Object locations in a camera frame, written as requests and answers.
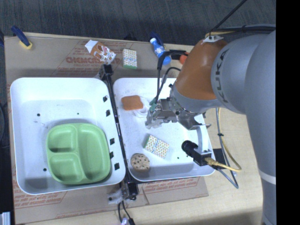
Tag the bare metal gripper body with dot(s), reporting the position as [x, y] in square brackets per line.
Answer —
[168, 112]

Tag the green patterned white carton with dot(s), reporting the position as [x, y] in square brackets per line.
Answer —
[129, 58]

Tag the brown chocolate chip biscuit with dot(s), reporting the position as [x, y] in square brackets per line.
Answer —
[140, 162]

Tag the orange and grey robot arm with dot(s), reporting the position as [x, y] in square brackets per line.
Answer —
[243, 78]

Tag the brown cardboard board red print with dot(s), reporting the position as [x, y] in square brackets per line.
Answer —
[70, 55]

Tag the orange toy bread slice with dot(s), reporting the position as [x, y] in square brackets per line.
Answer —
[132, 102]

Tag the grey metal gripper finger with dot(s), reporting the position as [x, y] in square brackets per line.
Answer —
[150, 122]
[159, 123]

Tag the thin black rod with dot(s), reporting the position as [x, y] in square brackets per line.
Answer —
[118, 128]

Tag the green divided plate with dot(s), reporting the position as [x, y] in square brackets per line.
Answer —
[77, 153]

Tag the blue and white bottle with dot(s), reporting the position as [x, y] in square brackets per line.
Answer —
[159, 50]

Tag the white plastic tray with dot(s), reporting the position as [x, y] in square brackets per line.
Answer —
[30, 149]
[173, 135]

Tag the black cylinder on white bracket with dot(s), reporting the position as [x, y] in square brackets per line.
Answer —
[195, 152]

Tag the orange patterned white carton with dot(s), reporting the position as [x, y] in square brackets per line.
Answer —
[156, 146]

